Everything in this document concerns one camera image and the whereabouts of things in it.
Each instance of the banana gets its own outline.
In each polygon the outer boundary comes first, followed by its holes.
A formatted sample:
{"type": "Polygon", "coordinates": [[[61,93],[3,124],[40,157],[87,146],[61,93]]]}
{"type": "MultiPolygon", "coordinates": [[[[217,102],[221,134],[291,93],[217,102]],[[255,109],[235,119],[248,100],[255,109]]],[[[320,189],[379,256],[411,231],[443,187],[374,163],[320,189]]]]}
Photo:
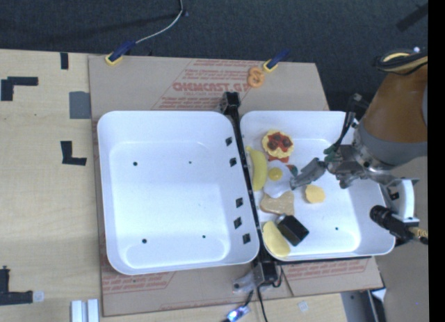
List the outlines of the banana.
{"type": "Polygon", "coordinates": [[[267,179],[266,155],[259,150],[252,149],[251,147],[246,147],[246,150],[249,152],[250,158],[253,162],[252,188],[253,191],[259,191],[263,188],[267,179]]]}

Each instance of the cardboard sheet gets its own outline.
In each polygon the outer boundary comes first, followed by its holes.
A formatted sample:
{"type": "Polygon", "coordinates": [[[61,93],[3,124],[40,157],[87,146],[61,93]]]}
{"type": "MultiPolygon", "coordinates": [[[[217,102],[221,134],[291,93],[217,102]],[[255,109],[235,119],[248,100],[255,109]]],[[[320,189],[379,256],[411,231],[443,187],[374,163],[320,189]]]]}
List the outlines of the cardboard sheet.
{"type": "MultiPolygon", "coordinates": [[[[232,282],[250,270],[249,264],[136,277],[114,271],[105,250],[97,121],[116,110],[212,111],[225,91],[239,92],[241,115],[253,110],[328,110],[316,66],[280,63],[260,88],[246,83],[248,70],[261,66],[257,61],[127,56],[109,67],[103,56],[89,56],[88,66],[104,315],[243,302],[246,295],[233,293],[232,282]]],[[[265,299],[382,286],[374,258],[303,263],[284,271],[286,283],[265,291],[265,299]]]]}

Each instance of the table surface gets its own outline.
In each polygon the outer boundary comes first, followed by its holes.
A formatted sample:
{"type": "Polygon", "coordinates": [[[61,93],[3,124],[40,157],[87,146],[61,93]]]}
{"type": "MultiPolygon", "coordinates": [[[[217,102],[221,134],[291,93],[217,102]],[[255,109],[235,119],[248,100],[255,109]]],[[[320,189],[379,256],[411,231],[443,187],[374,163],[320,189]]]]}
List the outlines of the table surface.
{"type": "MultiPolygon", "coordinates": [[[[87,54],[0,50],[0,78],[38,77],[14,87],[0,107],[0,264],[11,291],[43,291],[44,302],[0,307],[0,321],[69,321],[70,302],[101,298],[90,119],[71,120],[69,93],[89,92],[87,54]],[[60,142],[73,142],[85,166],[61,165],[60,142]]],[[[263,321],[258,302],[243,321],[263,321]]],[[[219,321],[235,305],[199,307],[104,321],[219,321]]],[[[268,320],[347,321],[339,293],[265,302],[268,320]],[[308,309],[302,309],[300,303],[308,309]]]]}

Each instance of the empty white tray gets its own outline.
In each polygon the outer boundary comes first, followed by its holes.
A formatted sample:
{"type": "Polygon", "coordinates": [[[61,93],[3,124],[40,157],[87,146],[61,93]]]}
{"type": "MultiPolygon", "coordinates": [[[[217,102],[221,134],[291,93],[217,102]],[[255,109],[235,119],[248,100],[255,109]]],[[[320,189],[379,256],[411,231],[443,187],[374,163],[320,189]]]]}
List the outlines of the empty white tray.
{"type": "Polygon", "coordinates": [[[98,124],[115,270],[242,264],[259,239],[231,122],[216,112],[114,111],[98,124]]]}
{"type": "MultiPolygon", "coordinates": [[[[241,132],[245,146],[262,150],[261,139],[269,129],[288,134],[294,142],[289,164],[301,170],[314,157],[323,160],[323,150],[337,141],[345,113],[335,111],[254,111],[241,118],[241,132]]],[[[343,144],[352,142],[350,129],[343,144]]],[[[335,176],[326,172],[314,182],[321,186],[326,199],[322,203],[305,201],[304,188],[294,190],[295,217],[309,230],[306,238],[282,261],[335,259],[383,255],[392,250],[395,238],[370,217],[377,204],[385,206],[380,187],[370,179],[356,180],[350,188],[339,187],[335,176]]],[[[254,193],[257,208],[262,191],[254,193]]],[[[260,223],[277,218],[258,209],[260,223]]]]}

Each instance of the blue clamp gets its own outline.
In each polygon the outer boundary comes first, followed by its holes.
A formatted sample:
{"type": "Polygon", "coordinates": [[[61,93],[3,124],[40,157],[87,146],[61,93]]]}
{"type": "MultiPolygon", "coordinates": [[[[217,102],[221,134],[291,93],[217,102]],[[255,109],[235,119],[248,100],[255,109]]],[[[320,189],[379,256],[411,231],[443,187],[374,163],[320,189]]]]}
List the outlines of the blue clamp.
{"type": "Polygon", "coordinates": [[[290,52],[291,50],[289,49],[282,50],[277,55],[275,55],[274,57],[272,57],[270,60],[266,61],[263,64],[263,70],[266,72],[272,72],[273,70],[275,70],[275,68],[277,68],[278,63],[280,61],[283,61],[285,58],[289,56],[290,52]]]}
{"type": "Polygon", "coordinates": [[[122,60],[122,56],[125,55],[131,49],[133,49],[135,46],[136,46],[136,41],[127,40],[126,42],[122,43],[111,54],[105,56],[105,62],[110,66],[116,65],[122,60]]]}

